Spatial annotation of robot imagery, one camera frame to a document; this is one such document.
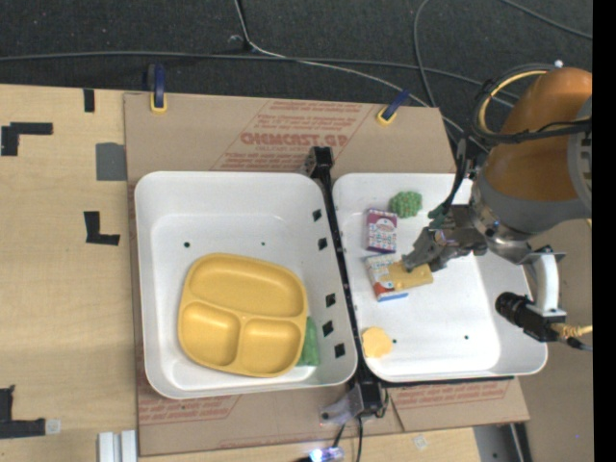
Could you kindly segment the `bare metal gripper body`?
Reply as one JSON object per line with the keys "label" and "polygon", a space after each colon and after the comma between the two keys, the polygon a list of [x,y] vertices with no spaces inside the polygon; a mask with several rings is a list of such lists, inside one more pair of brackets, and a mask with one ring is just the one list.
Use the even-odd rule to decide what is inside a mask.
{"label": "bare metal gripper body", "polygon": [[430,216],[432,221],[423,231],[432,231],[433,258],[451,252],[455,258],[483,256],[489,251],[513,264],[519,264],[530,252],[528,235],[510,229],[494,218],[489,210],[471,205],[451,205],[443,215]]}

